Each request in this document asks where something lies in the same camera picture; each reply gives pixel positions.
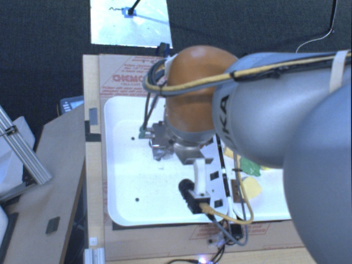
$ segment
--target white tray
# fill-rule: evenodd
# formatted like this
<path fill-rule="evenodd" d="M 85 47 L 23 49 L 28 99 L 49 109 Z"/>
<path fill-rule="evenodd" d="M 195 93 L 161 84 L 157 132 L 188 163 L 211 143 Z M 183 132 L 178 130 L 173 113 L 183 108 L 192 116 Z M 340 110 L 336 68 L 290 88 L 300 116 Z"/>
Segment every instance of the white tray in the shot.
<path fill-rule="evenodd" d="M 163 119 L 164 103 L 164 99 L 159 99 L 149 126 Z M 194 181 L 193 166 L 182 165 L 176 155 L 155 161 L 149 140 L 138 139 L 144 106 L 145 98 L 124 96 L 111 98 L 104 106 L 111 219 L 121 226 L 208 223 L 204 214 L 190 212 L 178 190 L 183 179 Z M 217 145 L 204 147 L 202 153 L 214 158 L 207 165 L 207 171 L 219 171 Z M 207 175 L 207 192 L 211 194 L 212 206 L 215 200 L 223 200 L 224 205 L 216 210 L 226 214 L 228 207 L 222 179 L 210 181 Z"/>
<path fill-rule="evenodd" d="M 229 179 L 236 179 L 235 172 L 232 171 L 233 160 L 225 157 L 225 165 Z M 250 200 L 251 207 L 254 212 L 254 221 L 276 221 L 291 219 L 290 212 L 287 207 L 285 192 L 283 186 L 283 170 L 270 169 L 261 170 L 259 177 L 253 177 L 262 187 L 262 192 Z M 248 175 L 241 174 L 242 179 Z M 241 219 L 244 218 L 242 206 L 240 203 L 233 203 L 235 214 Z M 245 205 L 247 219 L 250 217 L 247 205 Z"/>

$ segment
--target green object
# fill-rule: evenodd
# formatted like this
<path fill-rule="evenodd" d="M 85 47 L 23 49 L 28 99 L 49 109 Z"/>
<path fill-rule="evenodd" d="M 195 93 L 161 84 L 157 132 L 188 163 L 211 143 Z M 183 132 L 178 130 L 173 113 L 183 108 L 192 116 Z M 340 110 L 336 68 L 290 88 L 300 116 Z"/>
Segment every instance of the green object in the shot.
<path fill-rule="evenodd" d="M 145 138 L 145 129 L 143 129 L 143 126 L 141 126 L 139 128 L 139 135 L 138 135 L 138 139 L 144 139 Z"/>
<path fill-rule="evenodd" d="M 250 161 L 245 157 L 241 157 L 240 163 L 243 172 L 251 176 L 260 176 L 260 166 L 258 164 L 254 163 L 253 161 Z"/>

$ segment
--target cable tie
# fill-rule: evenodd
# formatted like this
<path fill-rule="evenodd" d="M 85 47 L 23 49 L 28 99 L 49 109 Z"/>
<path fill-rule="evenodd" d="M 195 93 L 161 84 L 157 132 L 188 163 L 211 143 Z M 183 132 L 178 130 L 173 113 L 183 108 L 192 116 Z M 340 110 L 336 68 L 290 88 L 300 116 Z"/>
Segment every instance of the cable tie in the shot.
<path fill-rule="evenodd" d="M 165 98 L 165 95 L 163 95 L 162 91 L 163 91 L 163 85 L 159 84 L 159 95 Z"/>
<path fill-rule="evenodd" d="M 233 78 L 234 81 L 237 81 L 237 79 L 235 77 L 236 72 L 237 72 L 236 70 L 230 72 L 230 76 Z"/>

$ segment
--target metal rod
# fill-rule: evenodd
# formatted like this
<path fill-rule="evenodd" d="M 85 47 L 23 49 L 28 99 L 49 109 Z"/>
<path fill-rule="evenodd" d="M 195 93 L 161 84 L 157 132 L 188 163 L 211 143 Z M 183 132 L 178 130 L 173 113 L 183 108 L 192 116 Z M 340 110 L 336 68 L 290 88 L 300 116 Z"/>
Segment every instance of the metal rod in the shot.
<path fill-rule="evenodd" d="M 128 15 L 133 15 L 133 12 L 134 12 L 134 9 L 137 7 L 138 3 L 140 2 L 141 0 L 137 0 L 133 6 L 131 8 L 128 9 Z"/>

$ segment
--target wire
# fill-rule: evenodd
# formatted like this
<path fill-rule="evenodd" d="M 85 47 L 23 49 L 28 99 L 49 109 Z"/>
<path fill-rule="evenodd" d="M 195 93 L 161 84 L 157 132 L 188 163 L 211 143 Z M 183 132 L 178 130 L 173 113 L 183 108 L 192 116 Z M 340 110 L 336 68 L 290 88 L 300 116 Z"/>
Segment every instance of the wire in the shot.
<path fill-rule="evenodd" d="M 187 263 L 195 263 L 195 264 L 199 263 L 198 260 L 194 260 L 194 259 L 174 259 L 174 260 L 167 262 L 167 264 L 171 264 L 171 263 L 175 263 L 175 262 L 187 262 Z"/>
<path fill-rule="evenodd" d="M 214 215 L 212 214 L 207 214 L 207 217 L 214 223 L 214 225 L 216 225 L 216 227 L 218 227 L 221 232 L 225 235 L 225 237 L 227 238 L 227 240 L 230 240 L 232 242 L 234 242 L 235 244 L 239 245 L 239 246 L 245 246 L 247 244 L 248 238 L 245 239 L 245 241 L 243 243 L 239 242 L 238 240 L 236 240 L 236 238 L 234 238 L 233 236 L 231 236 L 231 234 L 224 228 L 224 226 L 222 226 L 214 217 Z"/>
<path fill-rule="evenodd" d="M 255 67 L 250 69 L 233 71 L 231 73 L 224 73 L 224 74 L 209 76 L 206 78 L 194 80 L 184 84 L 165 86 L 165 87 L 160 87 L 158 85 L 153 84 L 152 80 L 150 82 L 149 76 L 148 76 L 149 74 L 148 74 L 144 77 L 142 84 L 145 90 L 150 93 L 154 93 L 164 97 L 176 96 L 187 92 L 196 91 L 199 89 L 225 84 L 233 80 L 238 81 L 240 80 L 240 78 L 244 78 L 245 76 L 262 75 L 263 78 L 267 78 L 267 77 L 271 77 L 271 73 L 274 76 L 277 76 L 279 73 L 283 71 L 287 71 L 289 69 L 296 69 L 296 68 L 300 68 L 301 66 L 321 64 L 322 62 L 329 62 L 329 61 L 332 61 L 334 57 L 335 57 L 335 53 L 327 54 L 324 56 L 319 55 L 319 56 L 314 56 L 309 58 L 290 60 L 287 62 L 263 65 L 261 67 Z"/>
<path fill-rule="evenodd" d="M 159 69 L 164 66 L 165 61 L 166 61 L 165 59 L 159 60 L 148 71 L 148 73 L 147 73 L 148 80 L 153 85 L 157 85 L 157 82 L 164 76 L 164 70 L 159 70 Z M 163 87 L 165 84 L 166 84 L 166 81 L 164 81 L 159 87 Z M 145 109 L 144 109 L 144 121 L 143 121 L 143 125 L 142 125 L 143 130 L 147 129 L 148 121 L 150 119 L 150 116 L 151 116 L 151 114 L 154 110 L 154 107 L 156 105 L 156 102 L 158 100 L 158 95 L 156 95 L 151 103 L 151 107 L 148 112 L 150 97 L 151 97 L 151 93 L 148 92 L 147 97 L 146 97 Z"/>
<path fill-rule="evenodd" d="M 332 16 L 332 20 L 331 20 L 331 23 L 330 23 L 329 32 L 326 33 L 323 37 L 320 37 L 320 38 L 317 38 L 317 39 L 313 39 L 313 40 L 309 40 L 309 41 L 307 41 L 307 42 L 302 43 L 300 46 L 298 46 L 298 48 L 297 48 L 297 50 L 296 50 L 296 53 L 298 53 L 298 50 L 301 49 L 304 45 L 306 45 L 306 44 L 308 44 L 308 43 L 311 43 L 311 42 L 323 40 L 323 39 L 325 39 L 326 37 L 328 37 L 328 36 L 333 32 L 333 26 L 334 26 L 335 16 L 336 16 L 337 2 L 338 2 L 338 0 L 334 0 L 334 1 L 333 1 L 333 13 L 332 13 L 333 16 Z"/>
<path fill-rule="evenodd" d="M 237 219 L 234 219 L 230 216 L 227 216 L 225 214 L 222 214 L 218 211 L 216 211 L 214 208 L 212 208 L 209 204 L 205 203 L 205 202 L 201 202 L 199 204 L 199 207 L 202 209 L 202 212 L 205 213 L 205 214 L 209 214 L 209 215 L 217 215 L 217 216 L 220 216 L 222 218 L 224 218 L 225 220 L 227 221 L 231 221 L 235 224 L 240 224 L 240 225 L 248 225 L 248 224 L 251 224 L 253 222 L 253 219 L 254 219 L 254 214 L 253 214 L 253 210 L 252 210 L 252 207 L 248 201 L 248 197 L 247 197 L 247 193 L 245 191 L 245 188 L 244 188 L 244 185 L 243 185 L 243 181 L 242 181 L 242 178 L 241 178 L 241 174 L 238 172 L 238 181 L 240 183 L 240 187 L 241 187 L 241 191 L 243 193 L 243 196 L 244 196 L 244 200 L 247 204 L 247 207 L 248 207 L 248 210 L 251 214 L 251 218 L 249 220 L 245 220 L 245 221 L 242 221 L 242 220 L 237 220 Z"/>
<path fill-rule="evenodd" d="M 235 171 L 235 173 L 236 173 L 235 175 L 236 175 L 236 184 L 237 184 L 237 189 L 238 189 L 238 195 L 240 197 L 240 202 L 241 202 L 241 207 L 242 207 L 242 212 L 243 212 L 243 220 L 247 220 L 246 211 L 244 209 L 244 202 L 243 202 L 242 194 L 240 192 L 239 171 Z"/>
<path fill-rule="evenodd" d="M 219 250 L 218 252 L 214 255 L 213 258 L 211 258 L 211 263 L 218 263 L 220 261 L 220 259 L 222 258 L 222 256 L 224 255 L 225 252 L 225 246 L 226 244 L 224 244 Z"/>
<path fill-rule="evenodd" d="M 304 45 L 311 43 L 311 42 L 315 42 L 315 41 L 319 41 L 319 40 L 323 40 L 326 37 L 328 37 L 330 35 L 330 33 L 332 33 L 333 29 L 330 28 L 329 32 L 326 33 L 323 37 L 317 38 L 317 39 L 313 39 L 313 40 L 309 40 L 307 42 L 302 43 L 300 46 L 298 46 L 298 48 L 296 49 L 296 53 L 298 53 L 298 50 L 301 49 Z"/>

